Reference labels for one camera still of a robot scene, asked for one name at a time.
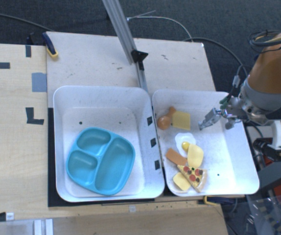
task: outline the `dark background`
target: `dark background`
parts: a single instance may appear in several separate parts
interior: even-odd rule
[[[126,17],[155,10],[180,22],[192,37],[203,37],[228,47],[252,67],[256,52],[248,36],[265,30],[281,31],[281,0],[119,0]],[[0,13],[22,18],[61,32],[115,36],[101,0],[0,0]],[[133,19],[133,37],[182,41],[187,33],[176,23],[162,19]],[[26,44],[33,33],[35,44],[43,44],[45,29],[0,16],[0,43]],[[204,42],[217,91],[229,92],[238,62],[226,50]],[[268,116],[281,119],[281,109]]]

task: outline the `white container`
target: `white container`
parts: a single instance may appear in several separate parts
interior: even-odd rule
[[[53,95],[56,187],[69,202],[155,198],[164,190],[151,100],[133,87],[62,86]],[[135,149],[135,162],[124,188],[112,196],[89,191],[70,179],[66,161],[79,133],[99,127],[126,138]]]
[[[169,127],[157,129],[165,177],[168,188],[178,196],[253,194],[259,188],[259,179],[249,148],[243,123],[226,130],[226,119],[199,130],[198,122],[213,108],[219,109],[219,101],[227,93],[206,91],[158,90],[153,94],[155,116],[168,112],[170,106],[178,111],[190,113],[190,131]],[[208,179],[201,193],[192,187],[184,192],[173,182],[173,176],[179,172],[177,166],[165,157],[169,148],[177,151],[175,136],[190,132],[196,144],[204,151],[201,168],[208,170]]]

